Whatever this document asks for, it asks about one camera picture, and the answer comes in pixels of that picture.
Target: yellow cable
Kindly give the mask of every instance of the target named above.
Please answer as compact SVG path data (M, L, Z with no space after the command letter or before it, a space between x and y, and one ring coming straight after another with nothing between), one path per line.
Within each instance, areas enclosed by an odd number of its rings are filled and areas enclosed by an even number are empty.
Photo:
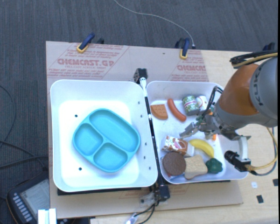
M246 60L244 62L241 62L241 63L238 63L238 64L235 64L235 65L232 65L234 68L236 67L240 67L242 65L246 65L250 62L256 62L256 61L259 61L259 60L264 60L264 59L267 59L267 58L270 58L270 57L274 57L274 56L278 56L278 52L276 53L271 53L271 54L267 54L267 55L263 55L263 56L258 56L256 58L252 58L252 59L249 59L249 60Z
M275 158L273 159L273 161L269 162L268 164L266 165L263 165L263 166L260 166L260 167L255 167L255 166L252 166L250 164L247 164L245 165L245 167L247 168L248 171L253 171L253 170L259 170L259 169L264 169L264 168L267 168L269 166L271 166L272 164L274 164L277 159L278 159L278 145L277 145L277 140L276 138L274 137L272 131L270 131L268 128L266 128L268 130L268 132L270 133L274 143L275 143L275 146L276 146L276 155L275 155Z

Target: yellow banana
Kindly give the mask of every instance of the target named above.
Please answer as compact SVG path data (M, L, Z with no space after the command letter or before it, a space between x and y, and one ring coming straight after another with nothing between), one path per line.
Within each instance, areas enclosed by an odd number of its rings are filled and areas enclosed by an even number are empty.
M214 148L206 141L200 139L190 140L189 143L201 150L203 150L209 157L214 158Z

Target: sausage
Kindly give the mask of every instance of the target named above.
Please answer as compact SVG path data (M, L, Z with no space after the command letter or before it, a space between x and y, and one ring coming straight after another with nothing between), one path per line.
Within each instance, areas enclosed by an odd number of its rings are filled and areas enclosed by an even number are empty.
M185 115L183 115L182 113L180 113L180 111L175 106L173 99L168 99L167 104L169 106L170 111L173 113L173 115L176 118L178 118L182 122L186 121L187 117Z

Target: can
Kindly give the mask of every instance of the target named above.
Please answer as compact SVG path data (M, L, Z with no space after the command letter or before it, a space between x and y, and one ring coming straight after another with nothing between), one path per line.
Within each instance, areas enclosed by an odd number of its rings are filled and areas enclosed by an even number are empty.
M200 111L196 98L193 95L182 98L182 104L188 116L198 114Z
M196 102L198 104L200 111L205 111L208 105L208 100L204 95L196 97Z

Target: green pepper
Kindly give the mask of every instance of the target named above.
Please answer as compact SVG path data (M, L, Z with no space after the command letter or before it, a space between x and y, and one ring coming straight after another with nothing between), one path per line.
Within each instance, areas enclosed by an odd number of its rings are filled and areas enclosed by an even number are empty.
M205 165L207 166L208 173L217 174L223 170L222 163L215 158L208 160Z

